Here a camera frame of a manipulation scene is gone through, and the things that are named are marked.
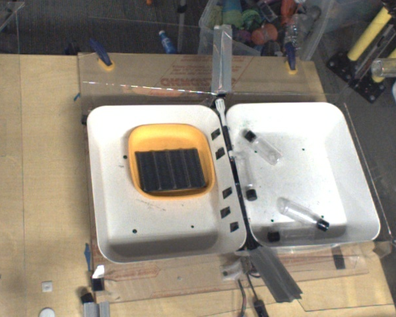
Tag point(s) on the blue bottle white cap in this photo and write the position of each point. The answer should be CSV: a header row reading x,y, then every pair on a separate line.
x,y
167,42

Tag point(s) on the yellow plastic bowl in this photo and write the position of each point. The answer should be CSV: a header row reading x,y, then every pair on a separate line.
x,y
166,135

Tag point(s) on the black ribbed rectangular block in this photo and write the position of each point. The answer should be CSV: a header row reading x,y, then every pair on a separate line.
x,y
170,170

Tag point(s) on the thin black and white rod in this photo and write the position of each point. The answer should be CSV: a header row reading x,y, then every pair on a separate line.
x,y
235,173

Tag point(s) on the brown cardboard board red print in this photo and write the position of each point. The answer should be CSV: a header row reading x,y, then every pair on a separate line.
x,y
145,74

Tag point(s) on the white plastic tray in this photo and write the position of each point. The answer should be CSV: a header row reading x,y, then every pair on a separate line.
x,y
165,220
320,163

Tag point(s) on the clear plastic bin of toys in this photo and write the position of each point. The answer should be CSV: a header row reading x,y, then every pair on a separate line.
x,y
250,15

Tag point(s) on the clear plastic bottle black cap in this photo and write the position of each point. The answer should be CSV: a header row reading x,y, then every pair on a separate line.
x,y
298,212
273,236
251,194
265,149

